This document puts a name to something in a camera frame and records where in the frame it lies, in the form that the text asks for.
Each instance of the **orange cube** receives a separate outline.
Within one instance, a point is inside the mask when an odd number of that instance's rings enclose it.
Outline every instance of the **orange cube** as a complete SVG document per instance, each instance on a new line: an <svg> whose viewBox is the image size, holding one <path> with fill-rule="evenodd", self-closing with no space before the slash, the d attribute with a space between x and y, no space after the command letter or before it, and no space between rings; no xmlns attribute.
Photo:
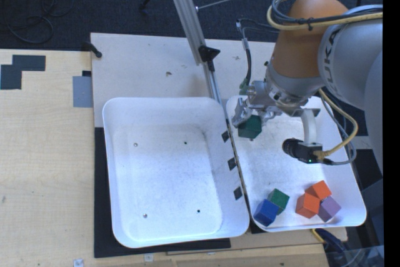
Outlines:
<svg viewBox="0 0 400 267"><path fill-rule="evenodd" d="M319 198L319 200L324 200L325 198L332 195L331 190L329 189L324 180L321 180L318 183L315 183L312 186L308 187L306 189L306 193Z"/></svg>
<svg viewBox="0 0 400 267"><path fill-rule="evenodd" d="M312 218L318 214L320 202L318 197L304 193L297 199L296 212L306 218Z"/></svg>

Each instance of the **purple block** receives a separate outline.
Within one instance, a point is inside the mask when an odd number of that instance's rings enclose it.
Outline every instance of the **purple block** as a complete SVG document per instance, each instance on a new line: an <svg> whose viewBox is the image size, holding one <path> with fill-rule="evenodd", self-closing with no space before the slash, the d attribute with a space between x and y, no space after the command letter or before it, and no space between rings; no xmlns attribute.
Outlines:
<svg viewBox="0 0 400 267"><path fill-rule="evenodd" d="M318 216L326 223L341 209L340 205L331 196L321 201Z"/></svg>
<svg viewBox="0 0 400 267"><path fill-rule="evenodd" d="M278 209L278 205L274 204L268 199L264 199L257 206L257 209L253 214L254 219L266 227L275 220Z"/></svg>

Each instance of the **green block held by gripper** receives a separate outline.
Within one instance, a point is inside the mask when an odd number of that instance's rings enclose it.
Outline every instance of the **green block held by gripper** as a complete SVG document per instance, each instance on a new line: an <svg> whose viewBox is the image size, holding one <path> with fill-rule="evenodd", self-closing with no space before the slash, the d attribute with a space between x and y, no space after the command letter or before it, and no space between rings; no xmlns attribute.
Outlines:
<svg viewBox="0 0 400 267"><path fill-rule="evenodd" d="M287 194L276 188L268 195L268 200L279 207L277 214L280 214L284 211L286 205L288 204L289 198L290 197Z"/></svg>
<svg viewBox="0 0 400 267"><path fill-rule="evenodd" d="M239 137L254 139L261 132L261 118L252 114L246 122L241 123L237 128Z"/></svg>

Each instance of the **wooden table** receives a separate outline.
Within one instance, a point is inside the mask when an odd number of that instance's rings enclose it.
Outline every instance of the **wooden table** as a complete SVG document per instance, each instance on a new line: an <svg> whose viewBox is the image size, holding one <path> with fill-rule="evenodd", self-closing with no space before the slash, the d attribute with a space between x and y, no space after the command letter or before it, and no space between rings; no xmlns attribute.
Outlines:
<svg viewBox="0 0 400 267"><path fill-rule="evenodd" d="M95 258L94 115L74 107L72 84L91 70L92 53L0 49L0 64L13 55L45 56L46 70L0 90L2 266L328 266L310 230L246 233L211 253ZM347 239L345 228L331 232Z"/></svg>

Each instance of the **white tray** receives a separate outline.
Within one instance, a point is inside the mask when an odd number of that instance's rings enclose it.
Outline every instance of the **white tray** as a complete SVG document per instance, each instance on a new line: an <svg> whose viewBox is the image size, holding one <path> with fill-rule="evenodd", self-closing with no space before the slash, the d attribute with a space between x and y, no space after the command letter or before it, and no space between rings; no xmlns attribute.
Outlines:
<svg viewBox="0 0 400 267"><path fill-rule="evenodd" d="M226 105L229 119L234 115L238 98L234 96ZM305 108L319 108L316 117L317 140L323 150L329 150L341 142L334 121L324 109L321 100L312 97ZM325 228L335 226L359 226L366 219L366 208L350 164L327 166L306 164L290 157L282 150L282 143L288 138L304 139L303 124L300 118L291 118L285 114L269 120L262 132L253 141L238 136L232 126L233 140L241 166L251 216L257 205L277 188L290 198L286 209L267 227L254 221L265 231L287 231L293 229ZM330 155L333 161L348 160L344 148ZM339 203L341 210L326 223L318 216L305 218L295 212L296 202L306 188L325 180L332 197Z"/></svg>
<svg viewBox="0 0 400 267"><path fill-rule="evenodd" d="M249 226L223 108L211 98L113 98L103 108L112 230L129 248L239 236Z"/></svg>

